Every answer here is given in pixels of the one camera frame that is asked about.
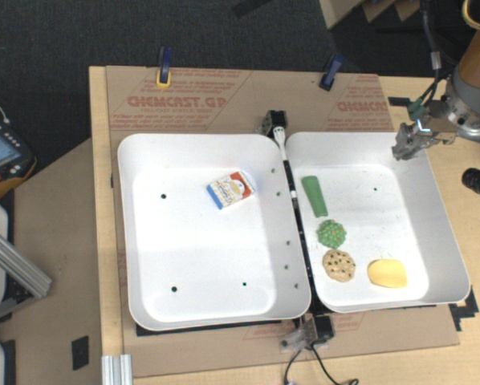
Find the yellow clip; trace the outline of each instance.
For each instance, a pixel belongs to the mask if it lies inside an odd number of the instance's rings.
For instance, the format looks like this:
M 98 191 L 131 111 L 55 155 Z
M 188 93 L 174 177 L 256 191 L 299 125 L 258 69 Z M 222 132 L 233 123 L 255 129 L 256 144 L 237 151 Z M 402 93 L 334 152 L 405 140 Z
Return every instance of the yellow clip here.
M 157 72 L 157 87 L 162 88 L 162 89 L 168 88 L 170 86 L 170 71 L 167 74 L 167 83 L 162 83 L 160 81 L 160 74 L 161 74 L 161 71 L 158 70 L 158 72 Z

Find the wooden table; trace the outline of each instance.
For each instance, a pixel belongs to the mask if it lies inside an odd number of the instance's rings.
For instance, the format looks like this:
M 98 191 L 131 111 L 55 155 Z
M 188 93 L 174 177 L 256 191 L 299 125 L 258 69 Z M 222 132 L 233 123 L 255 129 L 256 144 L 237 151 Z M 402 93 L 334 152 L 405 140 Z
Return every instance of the wooden table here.
M 119 280 L 117 272 L 115 213 L 110 188 L 112 162 L 108 129 L 105 67 L 90 67 L 92 143 L 95 170 L 96 226 L 100 281 L 100 317 L 103 355 L 121 355 Z M 416 98 L 429 79 L 381 77 L 387 96 Z M 395 129 L 407 120 L 404 108 L 391 107 Z M 456 139 L 450 146 L 428 151 L 429 160 L 468 269 L 480 311 L 480 195 L 461 183 L 467 168 L 480 169 L 480 144 Z M 328 359 L 326 367 L 337 381 L 358 378 L 363 385 L 382 383 L 480 384 L 480 312 L 462 320 L 461 344 L 447 348 Z M 136 379 L 136 385 L 161 384 L 281 384 L 285 366 L 276 364 L 224 371 Z M 292 366 L 291 377 L 300 384 L 327 383 L 317 362 Z

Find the cookie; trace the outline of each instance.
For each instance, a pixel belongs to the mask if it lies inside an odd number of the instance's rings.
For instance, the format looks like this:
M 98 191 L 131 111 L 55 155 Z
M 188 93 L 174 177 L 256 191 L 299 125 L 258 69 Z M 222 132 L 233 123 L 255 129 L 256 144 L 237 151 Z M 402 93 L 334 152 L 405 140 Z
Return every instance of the cookie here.
M 324 221 L 317 230 L 319 243 L 333 249 L 344 243 L 346 235 L 344 226 L 335 220 Z
M 330 249 L 323 256 L 322 265 L 326 274 L 339 282 L 350 281 L 354 277 L 356 264 L 352 257 L 339 249 Z

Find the blue clamp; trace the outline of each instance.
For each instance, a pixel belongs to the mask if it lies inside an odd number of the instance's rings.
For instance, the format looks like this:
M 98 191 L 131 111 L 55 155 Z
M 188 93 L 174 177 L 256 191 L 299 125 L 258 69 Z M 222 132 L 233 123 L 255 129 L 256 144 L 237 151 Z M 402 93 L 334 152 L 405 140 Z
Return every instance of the blue clamp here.
M 335 75 L 344 64 L 344 57 L 342 55 L 333 55 L 327 64 L 327 69 L 325 74 L 320 80 L 320 88 L 323 88 L 326 91 L 330 91 L 333 87 L 335 81 Z
M 170 47 L 162 47 L 158 56 L 160 70 L 157 72 L 157 86 L 159 88 L 167 88 L 170 86 L 170 59 L 172 58 L 172 49 Z

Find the gray floor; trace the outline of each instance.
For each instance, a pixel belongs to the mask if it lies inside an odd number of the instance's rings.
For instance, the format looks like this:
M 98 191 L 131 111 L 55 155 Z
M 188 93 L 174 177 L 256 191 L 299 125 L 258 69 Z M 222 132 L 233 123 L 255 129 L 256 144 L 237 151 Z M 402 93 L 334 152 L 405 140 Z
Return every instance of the gray floor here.
M 369 24 L 357 8 L 328 30 L 319 0 L 273 0 L 238 17 L 244 1 L 0 0 L 0 104 L 37 171 L 90 136 L 88 67 L 155 65 L 161 46 L 176 67 L 321 71 L 338 52 L 346 72 L 432 75 L 419 14 L 403 23 L 392 8 Z M 455 58 L 471 38 L 461 1 L 432 1 Z

